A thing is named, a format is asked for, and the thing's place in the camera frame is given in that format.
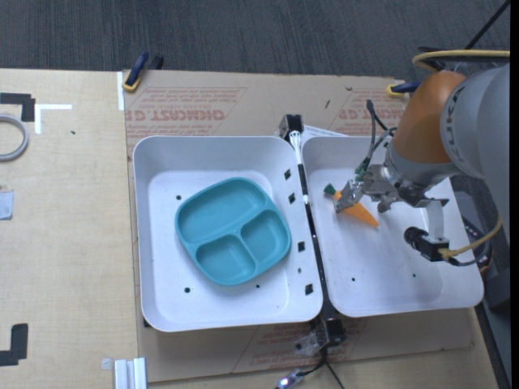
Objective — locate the thin black and white rod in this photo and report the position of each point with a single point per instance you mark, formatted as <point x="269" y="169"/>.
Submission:
<point x="313" y="225"/>

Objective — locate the white paper sheet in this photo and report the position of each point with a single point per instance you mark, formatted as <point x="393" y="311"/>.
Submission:
<point x="324" y="131"/>

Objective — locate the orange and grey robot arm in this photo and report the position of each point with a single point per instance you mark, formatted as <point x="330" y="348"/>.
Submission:
<point x="466" y="112"/>

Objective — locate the orange toy carrot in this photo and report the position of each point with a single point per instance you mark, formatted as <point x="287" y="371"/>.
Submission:
<point x="361" y="214"/>

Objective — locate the brown cardboard board red print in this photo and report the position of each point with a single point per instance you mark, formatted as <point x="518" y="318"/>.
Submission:
<point x="202" y="108"/>

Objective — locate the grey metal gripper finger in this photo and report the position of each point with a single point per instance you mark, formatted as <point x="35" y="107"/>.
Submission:
<point x="386" y="206"/>
<point x="349" y="195"/>

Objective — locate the blue divided plate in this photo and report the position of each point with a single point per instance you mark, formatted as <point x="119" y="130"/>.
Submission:
<point x="227" y="217"/>

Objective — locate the white plastic tray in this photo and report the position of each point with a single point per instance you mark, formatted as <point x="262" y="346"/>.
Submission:
<point x="377" y="274"/>
<point x="170" y="298"/>

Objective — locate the black cylinder on white bracket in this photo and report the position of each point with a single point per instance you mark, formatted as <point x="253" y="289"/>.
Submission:
<point x="425" y="243"/>

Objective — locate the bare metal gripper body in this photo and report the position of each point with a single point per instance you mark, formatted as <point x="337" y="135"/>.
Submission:
<point x="385" y="185"/>

